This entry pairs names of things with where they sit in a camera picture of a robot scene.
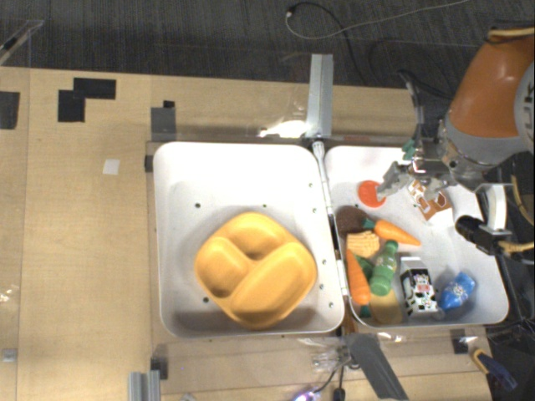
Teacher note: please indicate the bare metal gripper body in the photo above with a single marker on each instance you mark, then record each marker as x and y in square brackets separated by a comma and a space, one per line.
[432, 163]

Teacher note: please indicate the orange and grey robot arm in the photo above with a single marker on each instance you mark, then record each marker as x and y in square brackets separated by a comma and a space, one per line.
[485, 94]

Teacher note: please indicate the blue packet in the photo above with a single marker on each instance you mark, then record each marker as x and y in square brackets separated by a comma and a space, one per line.
[457, 291]

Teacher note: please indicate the orange carrot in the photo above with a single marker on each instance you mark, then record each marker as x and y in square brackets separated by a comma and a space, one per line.
[358, 280]
[395, 232]

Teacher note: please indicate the green bottle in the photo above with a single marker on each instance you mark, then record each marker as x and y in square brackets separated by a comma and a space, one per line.
[383, 270]

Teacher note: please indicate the brown and white packet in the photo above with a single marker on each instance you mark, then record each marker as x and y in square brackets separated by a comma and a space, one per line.
[436, 207]

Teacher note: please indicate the yellow corn cob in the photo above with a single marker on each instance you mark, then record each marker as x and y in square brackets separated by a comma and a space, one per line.
[363, 242]

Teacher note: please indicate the yellow divided plate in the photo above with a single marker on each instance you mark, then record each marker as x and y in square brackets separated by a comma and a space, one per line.
[255, 274]

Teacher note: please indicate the white plastic tray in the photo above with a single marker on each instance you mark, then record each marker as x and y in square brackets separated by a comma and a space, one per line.
[455, 265]
[234, 174]

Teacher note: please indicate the black cylinder on white bracket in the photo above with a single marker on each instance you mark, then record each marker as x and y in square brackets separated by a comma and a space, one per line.
[474, 229]

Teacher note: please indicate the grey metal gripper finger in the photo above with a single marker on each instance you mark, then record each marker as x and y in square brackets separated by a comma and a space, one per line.
[434, 188]
[393, 180]

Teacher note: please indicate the orange round disc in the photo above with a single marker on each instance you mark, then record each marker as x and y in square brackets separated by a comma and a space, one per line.
[366, 192]

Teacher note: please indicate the black and white carton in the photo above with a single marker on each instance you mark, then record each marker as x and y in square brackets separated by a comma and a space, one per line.
[419, 288]

